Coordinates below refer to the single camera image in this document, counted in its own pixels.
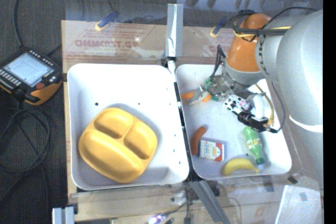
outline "display screen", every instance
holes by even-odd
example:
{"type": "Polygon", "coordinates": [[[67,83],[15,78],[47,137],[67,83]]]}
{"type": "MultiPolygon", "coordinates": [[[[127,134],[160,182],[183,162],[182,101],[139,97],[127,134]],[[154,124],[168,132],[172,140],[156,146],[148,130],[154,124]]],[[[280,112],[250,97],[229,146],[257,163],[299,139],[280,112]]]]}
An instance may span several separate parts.
{"type": "Polygon", "coordinates": [[[41,78],[45,74],[51,73],[54,70],[52,67],[37,60],[28,52],[25,52],[7,64],[4,69],[21,79],[22,82],[28,84],[30,87],[35,86],[41,81],[41,78]]]}

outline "plastic bottle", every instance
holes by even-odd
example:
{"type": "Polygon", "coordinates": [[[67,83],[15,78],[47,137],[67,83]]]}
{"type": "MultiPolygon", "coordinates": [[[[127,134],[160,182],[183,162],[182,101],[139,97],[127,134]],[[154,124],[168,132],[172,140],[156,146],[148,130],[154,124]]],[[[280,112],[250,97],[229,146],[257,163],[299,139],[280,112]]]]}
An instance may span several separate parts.
{"type": "Polygon", "coordinates": [[[243,132],[245,134],[247,147],[251,151],[251,153],[255,156],[256,163],[257,164],[265,163],[265,160],[261,155],[263,149],[257,132],[249,126],[245,127],[243,132]]]}

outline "bottle cap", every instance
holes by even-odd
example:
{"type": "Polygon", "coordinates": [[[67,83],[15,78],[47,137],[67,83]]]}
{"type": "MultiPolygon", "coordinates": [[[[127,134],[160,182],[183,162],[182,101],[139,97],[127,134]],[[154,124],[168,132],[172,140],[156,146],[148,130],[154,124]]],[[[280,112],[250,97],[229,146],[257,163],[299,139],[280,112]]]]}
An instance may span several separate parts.
{"type": "Polygon", "coordinates": [[[256,163],[257,164],[264,164],[265,160],[264,160],[264,158],[259,158],[259,159],[256,159],[256,163]]]}

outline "yellow divided plate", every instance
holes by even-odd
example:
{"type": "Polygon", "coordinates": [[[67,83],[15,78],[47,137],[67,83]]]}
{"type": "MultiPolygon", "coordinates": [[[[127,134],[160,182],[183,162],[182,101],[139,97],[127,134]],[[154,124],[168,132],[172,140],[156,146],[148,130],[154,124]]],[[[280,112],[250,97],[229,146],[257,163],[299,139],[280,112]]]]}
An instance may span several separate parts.
{"type": "Polygon", "coordinates": [[[120,108],[101,111],[78,141],[79,154],[88,165],[122,184],[142,175],[156,147],[153,130],[120,108]]]}

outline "carrot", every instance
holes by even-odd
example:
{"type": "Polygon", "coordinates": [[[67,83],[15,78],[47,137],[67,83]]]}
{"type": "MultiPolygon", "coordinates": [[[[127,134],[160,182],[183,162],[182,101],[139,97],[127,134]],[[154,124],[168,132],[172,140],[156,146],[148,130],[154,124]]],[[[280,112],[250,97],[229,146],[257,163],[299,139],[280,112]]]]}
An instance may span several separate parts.
{"type": "Polygon", "coordinates": [[[192,155],[196,155],[196,156],[198,155],[198,144],[202,136],[205,134],[205,132],[206,132],[206,128],[201,126],[193,134],[193,137],[190,141],[190,150],[191,150],[192,155]]]}

